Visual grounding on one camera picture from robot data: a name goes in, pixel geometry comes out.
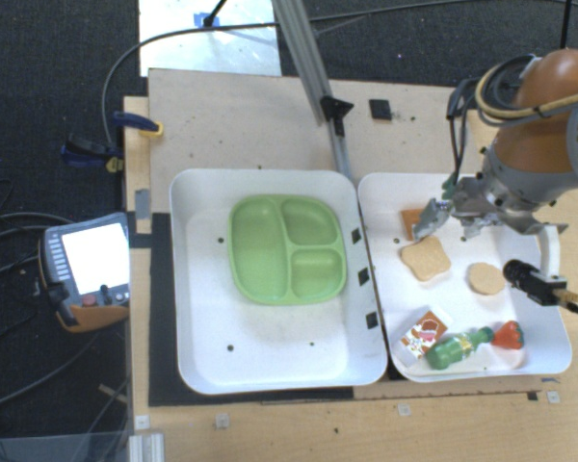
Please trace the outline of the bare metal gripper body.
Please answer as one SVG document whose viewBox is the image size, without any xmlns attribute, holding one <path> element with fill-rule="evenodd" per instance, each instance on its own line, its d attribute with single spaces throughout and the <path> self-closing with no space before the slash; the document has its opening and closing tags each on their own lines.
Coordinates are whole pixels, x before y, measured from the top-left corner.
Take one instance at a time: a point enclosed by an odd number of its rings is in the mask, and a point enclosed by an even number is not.
<svg viewBox="0 0 578 462">
<path fill-rule="evenodd" d="M 461 177 L 452 196 L 451 216 L 465 225 L 508 223 L 510 196 L 497 178 Z"/>
</svg>

